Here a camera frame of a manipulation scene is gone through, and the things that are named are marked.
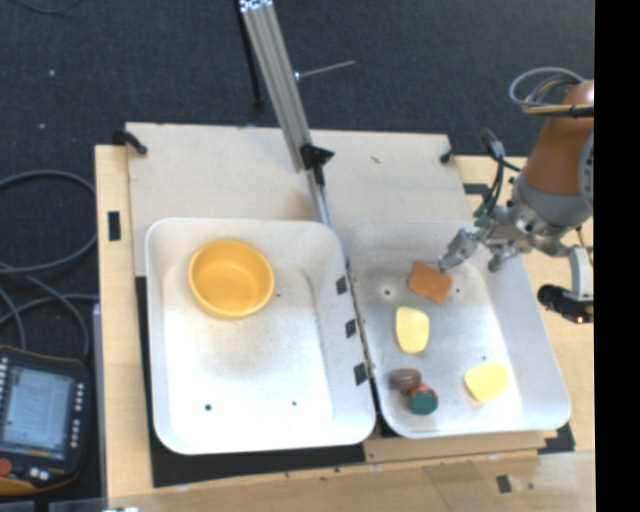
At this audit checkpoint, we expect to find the brown toast slice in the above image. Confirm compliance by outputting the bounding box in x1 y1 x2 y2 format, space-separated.
407 261 454 305

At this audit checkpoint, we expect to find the brown rounded toy food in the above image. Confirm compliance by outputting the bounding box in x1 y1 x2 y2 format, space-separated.
388 368 423 395

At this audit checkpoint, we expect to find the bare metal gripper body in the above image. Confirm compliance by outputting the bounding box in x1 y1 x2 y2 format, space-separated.
476 199 572 257

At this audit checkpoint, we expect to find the yellow bowl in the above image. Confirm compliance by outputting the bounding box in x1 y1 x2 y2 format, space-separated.
187 238 277 321

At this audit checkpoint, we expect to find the thin black and white rod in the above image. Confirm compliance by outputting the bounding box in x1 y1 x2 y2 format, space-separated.
344 257 378 387

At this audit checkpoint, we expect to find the black cylinder on white bracket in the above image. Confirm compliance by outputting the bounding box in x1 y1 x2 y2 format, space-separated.
536 244 595 326

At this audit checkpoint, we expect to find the green and orange toy vegetable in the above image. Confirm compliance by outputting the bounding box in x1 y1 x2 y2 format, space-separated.
405 383 440 417

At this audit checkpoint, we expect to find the pale yellow slice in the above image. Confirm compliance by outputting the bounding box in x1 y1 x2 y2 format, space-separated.
394 305 432 356
462 361 511 405

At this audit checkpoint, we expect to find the white plastic tray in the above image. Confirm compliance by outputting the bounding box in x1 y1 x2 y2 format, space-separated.
344 220 573 441
144 217 378 457

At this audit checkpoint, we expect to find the pale flat board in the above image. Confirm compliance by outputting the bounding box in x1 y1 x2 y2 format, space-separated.
124 122 549 464

